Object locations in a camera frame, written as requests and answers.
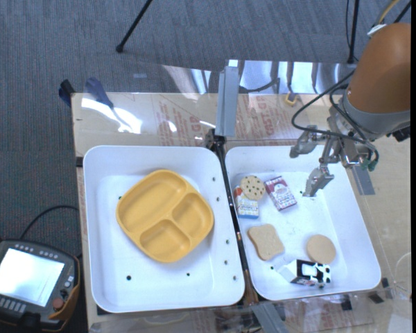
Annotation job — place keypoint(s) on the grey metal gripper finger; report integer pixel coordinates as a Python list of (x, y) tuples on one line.
[(317, 180), (303, 142)]

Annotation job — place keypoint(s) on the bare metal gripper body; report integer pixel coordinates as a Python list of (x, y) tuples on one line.
[(352, 153)]

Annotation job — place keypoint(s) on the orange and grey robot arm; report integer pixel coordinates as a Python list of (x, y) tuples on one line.
[(381, 68)]

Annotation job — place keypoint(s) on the red and white carton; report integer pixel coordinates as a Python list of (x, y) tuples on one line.
[(281, 194)]

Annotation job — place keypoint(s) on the white plastic tray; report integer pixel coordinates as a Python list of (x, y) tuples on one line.
[(346, 217), (166, 290)]

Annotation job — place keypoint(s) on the tan chocolate chip biscuit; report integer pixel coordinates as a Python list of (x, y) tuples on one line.
[(252, 187)]

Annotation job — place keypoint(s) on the plain round tan biscuit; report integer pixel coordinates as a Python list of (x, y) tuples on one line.
[(321, 249)]

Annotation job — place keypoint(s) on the blue white orange carton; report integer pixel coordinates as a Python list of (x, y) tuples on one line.
[(246, 208)]

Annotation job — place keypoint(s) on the tan bread slice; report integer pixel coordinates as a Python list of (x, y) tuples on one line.
[(266, 242)]

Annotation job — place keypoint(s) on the black and white milk carton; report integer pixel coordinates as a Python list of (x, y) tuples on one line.
[(310, 272)]

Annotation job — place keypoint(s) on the brown cardboard board red print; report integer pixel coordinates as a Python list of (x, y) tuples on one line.
[(180, 120)]

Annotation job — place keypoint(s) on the yellow divided plate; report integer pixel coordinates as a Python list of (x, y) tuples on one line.
[(159, 213)]

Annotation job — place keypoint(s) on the black cylinder on white bracket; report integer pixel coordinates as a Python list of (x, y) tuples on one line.
[(401, 134)]

